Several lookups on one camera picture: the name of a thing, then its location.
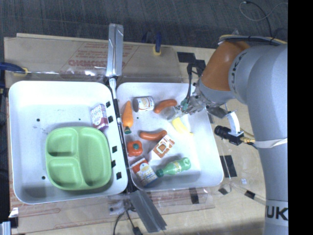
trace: white plastic tray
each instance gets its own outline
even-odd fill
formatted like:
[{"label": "white plastic tray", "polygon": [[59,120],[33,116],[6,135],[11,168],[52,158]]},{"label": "white plastic tray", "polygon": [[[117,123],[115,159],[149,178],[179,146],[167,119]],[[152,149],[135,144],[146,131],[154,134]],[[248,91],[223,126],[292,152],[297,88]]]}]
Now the white plastic tray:
[{"label": "white plastic tray", "polygon": [[[45,140],[52,130],[67,126],[92,126],[90,110],[110,103],[113,121],[104,131],[116,165],[108,184],[92,190],[69,191],[55,187],[45,165]],[[9,90],[13,187],[25,203],[38,204],[122,192],[127,185],[126,166],[108,87],[94,82],[21,81]]]},{"label": "white plastic tray", "polygon": [[[117,88],[119,110],[123,113],[125,103],[138,96],[152,96],[156,105],[166,99],[176,99],[180,103],[186,97],[187,91],[188,84],[184,83],[123,83]],[[180,174],[157,179],[149,185],[149,188],[142,187],[132,172],[135,185],[139,189],[150,191],[219,185],[223,180],[224,172],[207,112],[203,110],[181,118],[185,126],[194,133],[190,138],[178,133],[166,120],[164,112],[165,110],[160,114],[153,111],[133,112],[132,133],[125,135],[125,141],[140,140],[142,142],[144,150],[142,156],[147,159],[154,171],[182,157],[188,157],[192,166],[188,171]],[[140,131],[157,132],[162,129],[165,129],[176,143],[166,157],[161,160],[151,160],[150,151],[157,142],[143,140],[139,137],[139,133]],[[139,157],[129,157],[130,165],[139,159]]]}]

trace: dark gray background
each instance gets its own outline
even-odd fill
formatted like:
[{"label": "dark gray background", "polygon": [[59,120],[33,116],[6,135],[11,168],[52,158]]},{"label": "dark gray background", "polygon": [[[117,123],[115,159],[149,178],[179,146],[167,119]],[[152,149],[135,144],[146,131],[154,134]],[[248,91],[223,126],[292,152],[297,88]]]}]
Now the dark gray background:
[{"label": "dark gray background", "polygon": [[[248,0],[260,6],[266,19],[252,21],[239,9],[244,0],[0,0],[0,62],[3,38],[16,33],[107,39],[110,23],[124,26],[124,41],[152,39],[160,31],[162,44],[216,48],[218,38],[238,30],[241,35],[288,40],[288,0]],[[243,4],[244,13],[264,17],[256,5]],[[0,124],[5,114],[1,105]],[[6,127],[0,126],[0,222],[8,216]]]}]

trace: sausage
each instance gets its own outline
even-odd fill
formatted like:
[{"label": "sausage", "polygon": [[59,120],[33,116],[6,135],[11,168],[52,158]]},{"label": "sausage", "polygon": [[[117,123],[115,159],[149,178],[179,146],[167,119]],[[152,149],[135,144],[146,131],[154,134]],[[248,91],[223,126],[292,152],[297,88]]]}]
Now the sausage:
[{"label": "sausage", "polygon": [[139,136],[142,139],[150,140],[150,141],[160,141],[165,135],[167,135],[167,131],[165,130],[162,130],[158,133],[149,133],[149,132],[142,131],[139,134]]},{"label": "sausage", "polygon": [[167,100],[161,101],[157,106],[155,106],[153,111],[159,114],[164,108],[170,107],[170,106],[176,106],[176,105],[177,105],[177,101],[175,99],[167,99]]}]

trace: black connector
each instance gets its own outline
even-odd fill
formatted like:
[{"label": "black connector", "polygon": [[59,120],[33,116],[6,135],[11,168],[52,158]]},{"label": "black connector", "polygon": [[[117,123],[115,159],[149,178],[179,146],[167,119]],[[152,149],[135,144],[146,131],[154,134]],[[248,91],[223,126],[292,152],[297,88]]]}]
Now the black connector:
[{"label": "black connector", "polygon": [[234,136],[234,135],[229,134],[229,132],[231,132],[231,129],[220,126],[220,125],[216,126],[214,130],[214,133],[218,135],[219,137],[221,137],[222,139],[227,139],[229,140],[230,143],[234,145],[240,145],[242,143],[240,138],[242,138],[244,134],[242,133],[238,136]]},{"label": "black connector", "polygon": [[142,233],[141,233],[139,227],[134,227],[134,228],[133,228],[133,234],[134,234],[134,235],[142,235]]}]

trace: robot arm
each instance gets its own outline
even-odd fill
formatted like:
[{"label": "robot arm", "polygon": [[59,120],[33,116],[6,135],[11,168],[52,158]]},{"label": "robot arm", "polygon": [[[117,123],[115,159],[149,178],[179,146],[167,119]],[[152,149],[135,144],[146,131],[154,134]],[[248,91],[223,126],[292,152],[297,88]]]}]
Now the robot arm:
[{"label": "robot arm", "polygon": [[264,235],[287,235],[288,45],[249,47],[223,42],[212,55],[190,98],[186,112],[203,108],[225,115],[221,105],[231,98],[246,104],[266,185]]}]

